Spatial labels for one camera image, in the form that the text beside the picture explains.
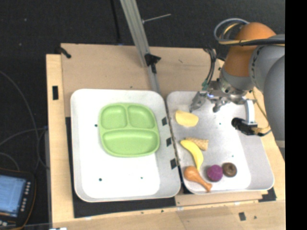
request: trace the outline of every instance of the purple toy onion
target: purple toy onion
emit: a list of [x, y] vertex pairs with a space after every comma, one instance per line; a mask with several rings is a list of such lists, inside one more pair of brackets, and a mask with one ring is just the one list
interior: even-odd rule
[[207, 169], [207, 176], [213, 182], [218, 182], [223, 177], [223, 169], [221, 166], [215, 164]]

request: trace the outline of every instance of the green plate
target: green plate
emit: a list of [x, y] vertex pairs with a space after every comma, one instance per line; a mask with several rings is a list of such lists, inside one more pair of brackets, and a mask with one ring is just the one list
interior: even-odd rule
[[160, 146], [155, 116], [141, 104], [116, 103], [103, 107], [98, 126], [102, 145], [113, 156], [145, 156]]

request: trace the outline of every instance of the screen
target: screen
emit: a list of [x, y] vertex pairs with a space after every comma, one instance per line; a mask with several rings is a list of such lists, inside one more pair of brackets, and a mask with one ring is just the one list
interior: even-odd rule
[[0, 215], [17, 217], [26, 180], [0, 175]]

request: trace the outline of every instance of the handheld device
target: handheld device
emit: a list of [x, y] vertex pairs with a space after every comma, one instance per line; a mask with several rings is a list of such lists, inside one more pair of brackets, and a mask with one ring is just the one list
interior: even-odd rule
[[0, 168], [0, 229], [21, 229], [35, 201], [36, 183], [29, 172]]

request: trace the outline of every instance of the wooden table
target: wooden table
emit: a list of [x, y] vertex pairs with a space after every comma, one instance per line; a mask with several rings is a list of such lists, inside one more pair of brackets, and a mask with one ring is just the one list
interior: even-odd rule
[[[62, 44], [71, 58], [47, 55], [48, 127], [51, 207], [54, 227], [73, 229], [284, 229], [285, 163], [272, 134], [262, 138], [275, 177], [276, 200], [259, 202], [267, 191], [176, 195], [176, 206], [74, 218], [65, 117], [70, 96], [82, 88], [150, 90], [147, 70], [134, 46]], [[161, 95], [199, 91], [209, 72], [210, 57], [202, 49], [151, 47], [161, 57], [157, 77]], [[218, 77], [218, 66], [213, 79]], [[259, 102], [263, 97], [256, 92]], [[256, 108], [256, 121], [267, 125]]]

